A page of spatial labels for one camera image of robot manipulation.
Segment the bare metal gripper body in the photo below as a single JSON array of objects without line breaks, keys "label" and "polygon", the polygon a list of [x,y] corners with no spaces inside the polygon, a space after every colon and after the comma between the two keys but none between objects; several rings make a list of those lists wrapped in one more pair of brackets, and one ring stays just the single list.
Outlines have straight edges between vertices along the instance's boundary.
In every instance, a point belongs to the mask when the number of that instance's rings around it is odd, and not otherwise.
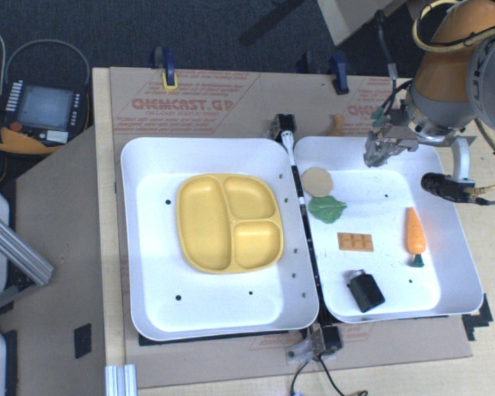
[{"label": "bare metal gripper body", "polygon": [[436,124],[423,115],[407,113],[382,115],[374,120],[376,131],[370,133],[372,153],[401,153],[416,151],[420,144],[442,145],[455,130]]}]

